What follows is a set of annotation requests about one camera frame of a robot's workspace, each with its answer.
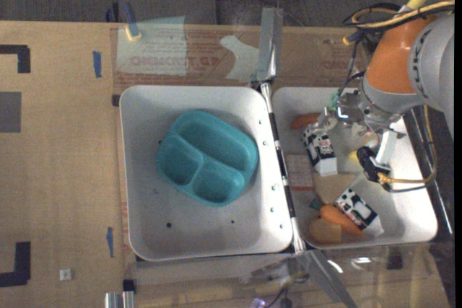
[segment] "wooden board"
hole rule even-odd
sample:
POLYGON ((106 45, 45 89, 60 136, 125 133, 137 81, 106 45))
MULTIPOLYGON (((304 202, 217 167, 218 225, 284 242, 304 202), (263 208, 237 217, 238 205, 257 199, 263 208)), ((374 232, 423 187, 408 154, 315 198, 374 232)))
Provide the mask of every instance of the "wooden board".
POLYGON ((14 243, 31 242, 31 279, 0 289, 2 307, 102 307, 106 291, 121 292, 110 27, 0 22, 0 44, 31 53, 30 74, 17 73, 17 57, 0 55, 0 91, 22 96, 21 132, 0 133, 0 258, 12 265, 14 243), (59 280, 62 268, 71 268, 70 281, 59 280))
MULTIPOLYGON (((133 85, 245 86, 256 70, 259 26, 171 25, 138 22, 141 38, 112 31, 116 93, 133 85)), ((285 27, 274 89, 337 87, 346 79, 353 31, 332 27, 285 27)), ((367 56, 358 48, 357 68, 367 56)))

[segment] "blue tape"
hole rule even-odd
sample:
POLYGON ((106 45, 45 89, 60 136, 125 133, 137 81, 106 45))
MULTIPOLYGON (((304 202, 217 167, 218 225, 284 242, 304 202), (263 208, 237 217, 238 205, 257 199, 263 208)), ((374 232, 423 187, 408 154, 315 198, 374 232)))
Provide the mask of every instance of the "blue tape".
POLYGON ((95 69, 96 78, 99 79, 101 76, 101 53, 93 52, 93 68, 95 69))
POLYGON ((114 236, 113 236, 112 227, 108 227, 108 233, 106 234, 106 240, 108 241, 109 255, 111 258, 114 258, 114 236))
POLYGON ((128 29, 130 30, 131 35, 134 37, 138 36, 138 25, 136 24, 135 12, 131 8, 131 4, 124 3, 123 10, 125 11, 125 15, 127 17, 128 29))

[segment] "white tray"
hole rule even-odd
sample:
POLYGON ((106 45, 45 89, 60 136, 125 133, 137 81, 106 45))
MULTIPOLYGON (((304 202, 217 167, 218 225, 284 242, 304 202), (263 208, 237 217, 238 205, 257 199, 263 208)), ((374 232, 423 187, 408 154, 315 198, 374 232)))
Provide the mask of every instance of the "white tray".
MULTIPOLYGON (((319 113, 329 101, 336 89, 285 87, 277 90, 273 96, 273 108, 284 154, 307 155, 301 142, 300 131, 290 128, 291 122, 306 113, 319 113)), ((396 129, 406 131, 404 122, 396 124, 396 129)), ((426 189, 408 193, 389 193, 374 182, 368 181, 357 162, 347 158, 354 149, 348 130, 337 125, 329 131, 329 138, 338 157, 339 172, 354 173, 356 180, 350 188, 378 214, 384 233, 378 237, 352 237, 342 244, 319 245, 310 238, 310 222, 317 216, 317 211, 308 206, 312 192, 292 192, 295 211, 300 224, 300 231, 305 240, 321 249, 368 247, 373 245, 395 245, 401 243, 427 242, 437 233, 437 219, 426 189)), ((420 179, 419 169, 411 142, 408 136, 398 140, 391 167, 394 177, 420 179)))
POLYGON ((280 252, 292 241, 281 172, 263 97, 245 87, 127 89, 120 101, 128 196, 128 234, 145 260, 280 252), (201 109, 257 143, 259 163, 240 197, 204 205, 169 185, 155 169, 159 141, 176 118, 201 109))

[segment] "orange carrot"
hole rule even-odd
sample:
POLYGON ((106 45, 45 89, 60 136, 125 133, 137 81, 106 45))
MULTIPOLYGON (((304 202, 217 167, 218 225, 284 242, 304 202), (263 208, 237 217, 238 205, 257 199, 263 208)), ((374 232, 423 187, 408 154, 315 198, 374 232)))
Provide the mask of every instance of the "orange carrot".
POLYGON ((290 128, 292 130, 298 130, 299 128, 304 128, 311 123, 316 123, 318 122, 319 115, 320 113, 307 113, 305 115, 299 115, 292 121, 290 128))
POLYGON ((331 222, 332 224, 339 224, 342 231, 357 236, 364 236, 364 232, 362 232, 351 219, 349 219, 342 212, 340 212, 339 209, 337 209, 335 206, 332 206, 331 204, 322 206, 319 214, 326 221, 331 222))

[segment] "wooden block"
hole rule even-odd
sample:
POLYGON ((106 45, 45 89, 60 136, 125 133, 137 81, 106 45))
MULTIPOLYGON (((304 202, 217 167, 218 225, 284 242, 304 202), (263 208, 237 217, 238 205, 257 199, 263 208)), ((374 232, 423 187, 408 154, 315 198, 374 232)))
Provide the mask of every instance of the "wooden block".
POLYGON ((340 244, 341 227, 325 219, 315 219, 310 224, 310 236, 319 244, 340 244))
POLYGON ((313 171, 308 156, 289 154, 285 159, 291 190, 313 190, 313 171))
POLYGON ((339 173, 332 176, 321 176, 313 173, 313 187, 323 204, 333 204, 335 200, 348 188, 356 175, 339 173))

